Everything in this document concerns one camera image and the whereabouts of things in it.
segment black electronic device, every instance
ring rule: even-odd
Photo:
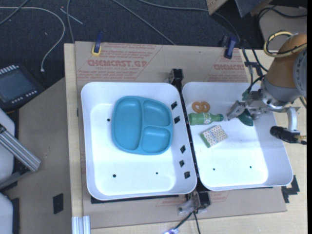
[[[18,109],[43,90],[24,66],[0,67],[0,108],[5,112]]]

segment blue clamp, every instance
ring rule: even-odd
[[[101,42],[102,42],[103,35],[104,35],[103,31],[100,31],[97,35],[97,41],[95,45],[93,45],[93,48],[92,48],[92,55],[94,57],[98,57],[101,53],[101,49],[102,49]]]
[[[228,42],[228,48],[224,52],[224,57],[227,59],[232,59],[233,49],[236,45],[237,39],[236,37],[230,37]]]

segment green bottle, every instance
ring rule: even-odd
[[[213,115],[210,113],[189,114],[190,125],[208,125],[214,121],[223,121],[223,115]]]

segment dark green object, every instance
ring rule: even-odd
[[[213,115],[210,113],[189,114],[190,125],[208,125],[214,121],[223,121],[223,115]]]
[[[237,116],[237,118],[246,126],[252,127],[254,125],[253,117],[247,109],[241,115]]]

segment black floor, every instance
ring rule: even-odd
[[[20,6],[25,0],[0,0],[0,6]],[[62,34],[57,17],[38,9],[22,9],[0,25],[0,66],[23,64],[36,80],[46,88],[64,77],[63,44],[72,42],[65,11],[68,0],[30,0],[26,7],[40,7],[57,14],[65,23],[66,31],[60,44],[44,62],[41,61]],[[218,46],[222,35],[234,35],[229,24],[219,15],[206,12],[177,11],[158,8],[135,0],[117,0],[130,8],[177,45]],[[206,0],[146,0],[155,4],[207,9]],[[271,4],[307,8],[307,0],[274,0]],[[0,8],[0,21],[12,9]],[[150,26],[111,0],[72,0],[70,15],[82,24],[71,20],[73,36],[79,41],[95,41],[99,30],[104,31],[103,41],[146,44],[172,44]],[[249,14],[241,18],[234,0],[229,0],[217,11],[236,28],[250,46],[261,48],[255,27],[255,18]]]

